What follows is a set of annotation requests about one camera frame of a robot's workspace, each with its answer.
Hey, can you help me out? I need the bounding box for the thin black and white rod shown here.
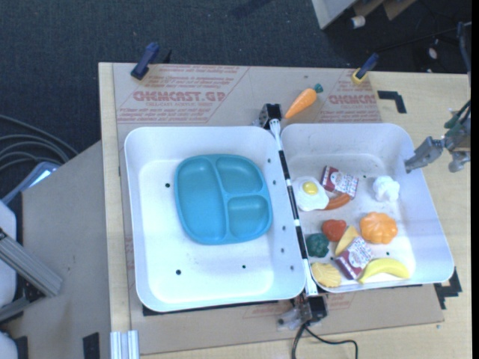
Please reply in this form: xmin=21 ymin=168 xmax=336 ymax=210
xmin=269 ymin=118 xmax=320 ymax=297

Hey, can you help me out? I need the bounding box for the orange sausage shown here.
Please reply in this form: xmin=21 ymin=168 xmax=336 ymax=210
xmin=323 ymin=193 xmax=352 ymax=212

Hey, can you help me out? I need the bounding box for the orange carrot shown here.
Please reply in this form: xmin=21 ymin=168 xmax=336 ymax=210
xmin=284 ymin=83 xmax=324 ymax=120

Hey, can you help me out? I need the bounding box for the orange pumpkin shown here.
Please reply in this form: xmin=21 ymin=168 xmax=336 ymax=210
xmin=359 ymin=211 xmax=399 ymax=245

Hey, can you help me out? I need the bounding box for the yellow ridged crisp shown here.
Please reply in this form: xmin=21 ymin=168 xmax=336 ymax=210
xmin=311 ymin=261 xmax=343 ymax=289

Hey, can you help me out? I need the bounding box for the red tomato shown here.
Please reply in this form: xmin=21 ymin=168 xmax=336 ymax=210
xmin=321 ymin=219 xmax=348 ymax=243

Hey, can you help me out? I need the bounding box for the blue divided plate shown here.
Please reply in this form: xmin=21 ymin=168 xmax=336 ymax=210
xmin=174 ymin=153 xmax=273 ymax=246

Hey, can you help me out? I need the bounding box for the white cauliflower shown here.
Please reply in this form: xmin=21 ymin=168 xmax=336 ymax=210
xmin=372 ymin=175 xmax=401 ymax=203

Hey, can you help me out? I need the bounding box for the yellow banana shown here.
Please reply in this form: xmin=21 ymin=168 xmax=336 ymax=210
xmin=357 ymin=257 xmax=412 ymax=285

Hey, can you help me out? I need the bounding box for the yellow cheese wedge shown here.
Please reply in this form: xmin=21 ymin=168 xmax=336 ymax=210
xmin=334 ymin=225 xmax=360 ymax=257

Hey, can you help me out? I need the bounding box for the red and white carton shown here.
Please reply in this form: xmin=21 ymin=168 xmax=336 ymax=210
xmin=320 ymin=165 xmax=359 ymax=200
xmin=335 ymin=236 xmax=374 ymax=280

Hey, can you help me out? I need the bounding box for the white and yellow fried egg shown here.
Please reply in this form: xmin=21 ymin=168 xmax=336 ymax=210
xmin=291 ymin=176 xmax=331 ymax=212

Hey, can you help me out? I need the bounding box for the white plastic tray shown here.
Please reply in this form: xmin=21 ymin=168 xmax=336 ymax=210
xmin=123 ymin=125 xmax=308 ymax=313
xmin=279 ymin=122 xmax=456 ymax=295

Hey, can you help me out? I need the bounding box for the green broccoli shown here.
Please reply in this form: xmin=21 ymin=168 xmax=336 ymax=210
xmin=305 ymin=233 xmax=331 ymax=258

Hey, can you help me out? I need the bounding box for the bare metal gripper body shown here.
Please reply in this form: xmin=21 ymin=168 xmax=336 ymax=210
xmin=443 ymin=119 xmax=472 ymax=153

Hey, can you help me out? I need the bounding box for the brown cardboard board red print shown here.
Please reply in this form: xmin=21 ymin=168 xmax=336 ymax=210
xmin=112 ymin=63 xmax=447 ymax=355

